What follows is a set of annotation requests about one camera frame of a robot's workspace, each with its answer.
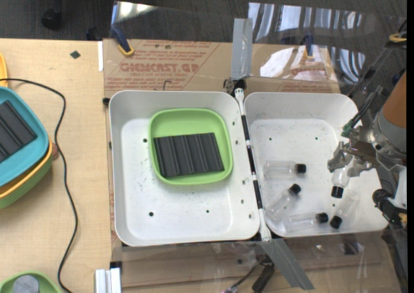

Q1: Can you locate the brown cardboard board red print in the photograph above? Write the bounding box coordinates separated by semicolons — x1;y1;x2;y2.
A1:
102;38;383;288

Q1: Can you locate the green plate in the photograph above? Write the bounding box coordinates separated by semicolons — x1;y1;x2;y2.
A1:
147;107;234;186
0;270;63;293
0;155;54;210

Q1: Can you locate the white plastic tray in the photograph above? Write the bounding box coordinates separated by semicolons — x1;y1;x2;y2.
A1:
108;90;262;248
243;92;389;239

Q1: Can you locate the black cylinder on white bracket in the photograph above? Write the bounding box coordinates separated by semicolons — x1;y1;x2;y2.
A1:
371;162;408;225

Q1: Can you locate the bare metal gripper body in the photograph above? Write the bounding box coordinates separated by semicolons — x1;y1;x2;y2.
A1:
347;122;389;165

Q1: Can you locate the black ribbed block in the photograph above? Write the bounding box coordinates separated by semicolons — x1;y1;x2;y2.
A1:
0;100;38;164
152;132;226;179

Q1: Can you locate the yellow plate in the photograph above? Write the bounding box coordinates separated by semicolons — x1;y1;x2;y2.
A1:
0;52;8;89

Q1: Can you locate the orange plate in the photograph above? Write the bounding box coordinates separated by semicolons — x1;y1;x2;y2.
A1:
0;138;54;201

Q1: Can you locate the grey cylinder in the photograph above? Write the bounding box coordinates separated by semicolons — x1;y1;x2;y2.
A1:
12;274;41;293

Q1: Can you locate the blue plate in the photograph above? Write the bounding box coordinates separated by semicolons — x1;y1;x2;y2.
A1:
0;85;50;188

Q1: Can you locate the clear plastic bottle black cap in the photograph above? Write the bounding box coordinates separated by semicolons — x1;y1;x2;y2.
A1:
262;160;307;180
330;166;352;199
266;183;302;217
284;212;330;233
329;189;360;230

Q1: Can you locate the thin black and white rod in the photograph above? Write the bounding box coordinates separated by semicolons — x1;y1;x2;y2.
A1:
233;87;272;243

